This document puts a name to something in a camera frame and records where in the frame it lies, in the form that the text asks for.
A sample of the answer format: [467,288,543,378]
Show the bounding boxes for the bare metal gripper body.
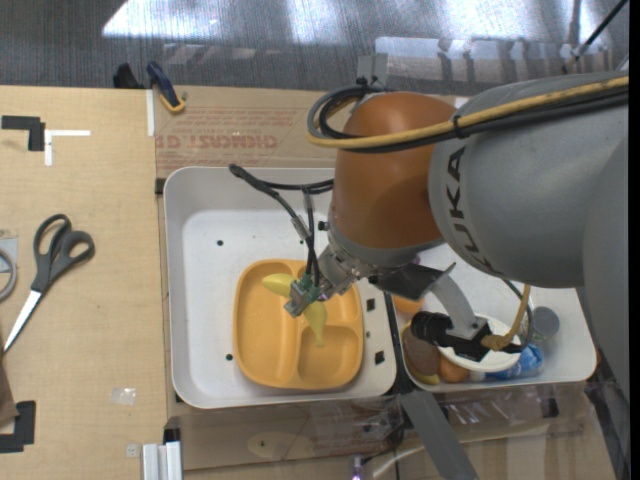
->
[310,245,375,303]

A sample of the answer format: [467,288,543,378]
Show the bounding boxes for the orange divided plate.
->
[232,258,365,391]

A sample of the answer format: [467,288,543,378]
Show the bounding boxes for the orange toy fruit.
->
[391,291,427,317]

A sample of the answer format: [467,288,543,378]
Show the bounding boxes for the white plastic tray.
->
[162,165,399,411]
[391,243,599,395]

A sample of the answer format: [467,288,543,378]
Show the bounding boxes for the brown oval bread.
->
[401,324,442,377]

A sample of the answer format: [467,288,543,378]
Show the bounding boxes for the orange round toy food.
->
[438,355,472,385]

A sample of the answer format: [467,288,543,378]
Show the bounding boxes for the brown cardboard board, red print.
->
[151,84,617,473]

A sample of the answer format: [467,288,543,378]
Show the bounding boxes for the white bowl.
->
[436,314,524,373]

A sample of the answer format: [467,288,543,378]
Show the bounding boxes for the blue plastic packet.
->
[481,342,545,383]

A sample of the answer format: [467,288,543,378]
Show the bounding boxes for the grey tape roll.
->
[0,244,19,303]

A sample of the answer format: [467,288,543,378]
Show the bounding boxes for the black cylinder on white bracket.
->
[368,261,495,363]

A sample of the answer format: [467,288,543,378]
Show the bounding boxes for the grey handled scissors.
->
[1,213,97,355]

